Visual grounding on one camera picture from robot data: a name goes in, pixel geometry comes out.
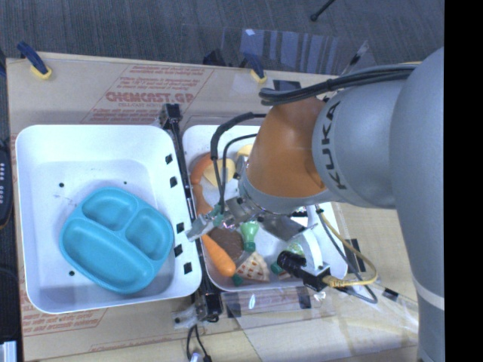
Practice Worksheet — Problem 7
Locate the orange carrot with green end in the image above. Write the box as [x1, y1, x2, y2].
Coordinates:
[201, 233, 245, 287]

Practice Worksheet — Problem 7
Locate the black block with thin wires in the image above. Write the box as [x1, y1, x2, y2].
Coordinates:
[193, 291, 224, 322]
[159, 103, 183, 128]

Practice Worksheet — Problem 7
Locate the white plastic tray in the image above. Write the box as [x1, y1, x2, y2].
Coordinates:
[182, 124, 349, 293]
[14, 124, 203, 314]

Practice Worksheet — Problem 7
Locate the black cylinder on white bracket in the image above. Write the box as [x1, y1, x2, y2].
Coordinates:
[276, 224, 331, 292]

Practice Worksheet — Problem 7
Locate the brown cardboard board, red print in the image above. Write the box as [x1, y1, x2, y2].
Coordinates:
[5, 51, 420, 362]

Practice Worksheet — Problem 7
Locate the green and white toy vegetable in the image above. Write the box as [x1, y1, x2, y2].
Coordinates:
[239, 219, 260, 252]

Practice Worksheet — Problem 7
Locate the brown round biscuit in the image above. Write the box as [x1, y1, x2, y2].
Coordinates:
[208, 226, 245, 262]

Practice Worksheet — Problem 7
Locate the orange sausage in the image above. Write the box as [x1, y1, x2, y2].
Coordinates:
[189, 152, 214, 186]

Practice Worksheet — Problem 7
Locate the pizza slice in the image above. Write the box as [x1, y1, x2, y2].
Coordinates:
[235, 250, 271, 283]

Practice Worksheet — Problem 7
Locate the blue divided plate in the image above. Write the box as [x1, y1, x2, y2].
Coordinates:
[58, 186, 176, 296]

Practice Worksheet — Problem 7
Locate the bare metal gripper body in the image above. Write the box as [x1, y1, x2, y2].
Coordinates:
[222, 196, 303, 241]

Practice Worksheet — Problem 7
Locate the thin black and white rod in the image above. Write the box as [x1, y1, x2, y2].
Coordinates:
[165, 118, 213, 302]

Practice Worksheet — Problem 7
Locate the pale yellow bread piece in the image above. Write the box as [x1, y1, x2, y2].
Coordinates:
[235, 143, 255, 165]

